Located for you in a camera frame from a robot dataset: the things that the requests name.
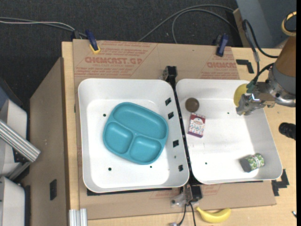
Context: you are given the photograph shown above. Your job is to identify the black block with thin wires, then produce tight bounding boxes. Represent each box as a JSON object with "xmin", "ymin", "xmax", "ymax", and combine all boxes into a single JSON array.
[
  {"xmin": 158, "ymin": 65, "xmax": 178, "ymax": 82},
  {"xmin": 170, "ymin": 185, "xmax": 204, "ymax": 208}
]

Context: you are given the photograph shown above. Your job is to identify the brown ball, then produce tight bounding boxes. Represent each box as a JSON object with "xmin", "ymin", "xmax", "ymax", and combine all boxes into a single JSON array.
[{"xmin": 184, "ymin": 97, "xmax": 200, "ymax": 112}]

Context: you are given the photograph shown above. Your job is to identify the blue divided plate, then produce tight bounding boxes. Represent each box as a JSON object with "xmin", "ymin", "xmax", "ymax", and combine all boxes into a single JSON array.
[{"xmin": 102, "ymin": 102, "xmax": 169, "ymax": 165}]

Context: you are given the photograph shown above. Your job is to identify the white plastic tray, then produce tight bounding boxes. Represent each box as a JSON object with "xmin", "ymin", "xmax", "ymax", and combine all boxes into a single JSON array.
[
  {"xmin": 175, "ymin": 78, "xmax": 283, "ymax": 185},
  {"xmin": 77, "ymin": 78, "xmax": 190, "ymax": 194}
]

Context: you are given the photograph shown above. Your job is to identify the brown cardboard board red print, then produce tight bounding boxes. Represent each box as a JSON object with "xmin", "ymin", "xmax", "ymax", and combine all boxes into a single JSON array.
[{"xmin": 72, "ymin": 39, "xmax": 277, "ymax": 220}]

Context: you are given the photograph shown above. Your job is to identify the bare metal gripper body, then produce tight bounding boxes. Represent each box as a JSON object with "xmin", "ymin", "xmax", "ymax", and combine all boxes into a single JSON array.
[{"xmin": 252, "ymin": 81, "xmax": 297, "ymax": 108}]

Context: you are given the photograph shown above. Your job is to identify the yellow banana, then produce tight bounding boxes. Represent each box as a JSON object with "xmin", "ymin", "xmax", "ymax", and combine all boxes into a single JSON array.
[{"xmin": 196, "ymin": 206, "xmax": 232, "ymax": 224}]

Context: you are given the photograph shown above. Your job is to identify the white and red carton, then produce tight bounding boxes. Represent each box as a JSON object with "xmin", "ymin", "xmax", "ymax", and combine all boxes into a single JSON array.
[{"xmin": 187, "ymin": 113, "xmax": 206, "ymax": 139}]

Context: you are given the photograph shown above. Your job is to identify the yellow lemon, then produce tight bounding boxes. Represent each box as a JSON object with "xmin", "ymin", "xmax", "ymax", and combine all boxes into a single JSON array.
[{"xmin": 233, "ymin": 83, "xmax": 250, "ymax": 116}]

